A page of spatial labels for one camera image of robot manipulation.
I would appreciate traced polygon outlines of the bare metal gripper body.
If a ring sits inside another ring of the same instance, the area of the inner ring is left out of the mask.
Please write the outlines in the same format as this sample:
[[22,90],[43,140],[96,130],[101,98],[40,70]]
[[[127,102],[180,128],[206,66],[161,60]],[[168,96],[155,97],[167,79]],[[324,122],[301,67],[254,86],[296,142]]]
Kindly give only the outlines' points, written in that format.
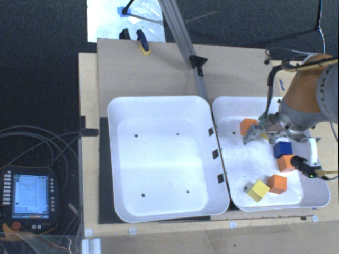
[[311,138],[307,128],[296,125],[284,113],[262,115],[261,127],[262,132],[266,135],[277,133],[279,135],[278,138],[287,137],[298,143],[305,143]]

